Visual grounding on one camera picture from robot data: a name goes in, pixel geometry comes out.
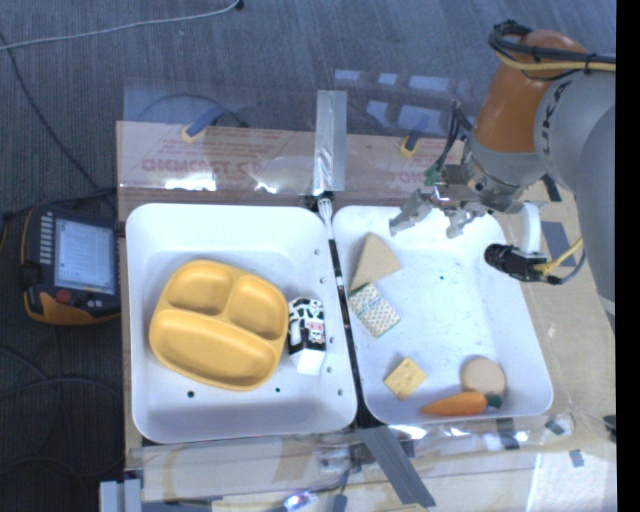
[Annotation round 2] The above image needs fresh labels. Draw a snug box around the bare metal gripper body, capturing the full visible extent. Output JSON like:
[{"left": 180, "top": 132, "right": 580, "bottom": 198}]
[{"left": 430, "top": 163, "right": 527, "bottom": 215}]

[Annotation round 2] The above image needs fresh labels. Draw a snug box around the tan pizza slice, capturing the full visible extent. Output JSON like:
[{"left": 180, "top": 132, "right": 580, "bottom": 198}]
[{"left": 348, "top": 232, "right": 402, "bottom": 292}]

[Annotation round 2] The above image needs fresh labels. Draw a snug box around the white plastic tray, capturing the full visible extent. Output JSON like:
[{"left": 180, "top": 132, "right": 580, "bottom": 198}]
[
  {"left": 331, "top": 204, "right": 555, "bottom": 426},
  {"left": 124, "top": 202, "right": 359, "bottom": 445}
]

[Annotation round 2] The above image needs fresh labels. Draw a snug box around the white green patterned packet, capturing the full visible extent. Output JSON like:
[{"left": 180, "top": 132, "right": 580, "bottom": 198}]
[{"left": 347, "top": 282, "right": 402, "bottom": 339}]

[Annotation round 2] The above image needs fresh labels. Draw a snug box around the black and white cow carton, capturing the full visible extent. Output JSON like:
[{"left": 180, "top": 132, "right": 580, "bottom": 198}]
[{"left": 286, "top": 296, "right": 328, "bottom": 376}]

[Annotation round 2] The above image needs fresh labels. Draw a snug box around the tan round biscuit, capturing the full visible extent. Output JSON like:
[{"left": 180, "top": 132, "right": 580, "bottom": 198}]
[{"left": 459, "top": 355, "right": 507, "bottom": 396}]

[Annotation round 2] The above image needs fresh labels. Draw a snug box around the orange carrot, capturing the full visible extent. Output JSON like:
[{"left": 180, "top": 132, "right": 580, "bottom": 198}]
[{"left": 420, "top": 391, "right": 503, "bottom": 418}]

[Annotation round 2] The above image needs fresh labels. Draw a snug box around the yellow divided plate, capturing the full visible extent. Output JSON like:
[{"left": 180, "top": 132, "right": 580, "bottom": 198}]
[{"left": 148, "top": 258, "right": 290, "bottom": 392}]

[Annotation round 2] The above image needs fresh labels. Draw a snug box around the brown cardboard board red print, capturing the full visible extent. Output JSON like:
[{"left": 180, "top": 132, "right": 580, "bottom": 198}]
[{"left": 115, "top": 120, "right": 617, "bottom": 501}]

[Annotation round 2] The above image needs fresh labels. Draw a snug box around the black cylinder on white bracket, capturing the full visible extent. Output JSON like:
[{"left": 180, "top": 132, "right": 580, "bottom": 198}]
[{"left": 483, "top": 202, "right": 549, "bottom": 283}]

